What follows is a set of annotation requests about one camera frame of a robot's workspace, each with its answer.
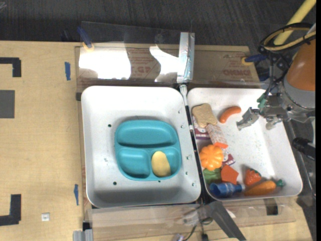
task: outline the light wood tabletop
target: light wood tabletop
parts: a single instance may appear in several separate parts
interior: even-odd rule
[[[81,149],[76,101],[75,48],[80,43],[0,41],[0,57],[17,57],[22,76],[0,64],[0,90],[15,91],[15,117],[0,118],[0,215],[21,194],[19,224],[0,226],[0,240],[72,240],[84,218]],[[65,63],[70,63],[70,80]],[[74,194],[78,185],[79,203]],[[311,240],[295,197],[294,221],[240,227],[248,240]],[[50,220],[42,220],[49,213]],[[222,230],[210,240],[226,240]],[[172,240],[173,235],[130,240]],[[100,237],[97,240],[108,240]],[[195,233],[190,240],[201,240]]]

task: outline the teal plate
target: teal plate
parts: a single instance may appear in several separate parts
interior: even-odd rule
[[[172,174],[156,176],[151,157],[162,151],[170,163]],[[181,168],[182,156],[178,135],[168,123],[158,120],[130,120],[120,124],[115,133],[115,153],[121,173],[132,180],[161,180],[175,176]]]

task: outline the yellow pole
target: yellow pole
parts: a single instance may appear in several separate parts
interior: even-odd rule
[[[305,0],[303,4],[300,6],[300,8],[296,11],[296,13],[292,16],[291,20],[287,23],[287,25],[301,22],[304,19],[304,17],[308,14],[308,12],[311,11],[315,4],[316,0]],[[275,45],[282,45],[292,34],[292,32],[293,31],[287,31],[278,35],[274,41]]]

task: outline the orange sausage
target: orange sausage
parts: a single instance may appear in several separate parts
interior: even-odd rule
[[[220,117],[220,123],[225,123],[229,116],[240,112],[241,112],[241,108],[238,106],[233,106],[228,108],[225,112],[222,113]]]

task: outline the orange pumpkin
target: orange pumpkin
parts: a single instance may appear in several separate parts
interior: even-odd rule
[[[200,152],[201,164],[209,171],[213,171],[222,166],[224,159],[223,151],[220,147],[208,145],[203,147]]]

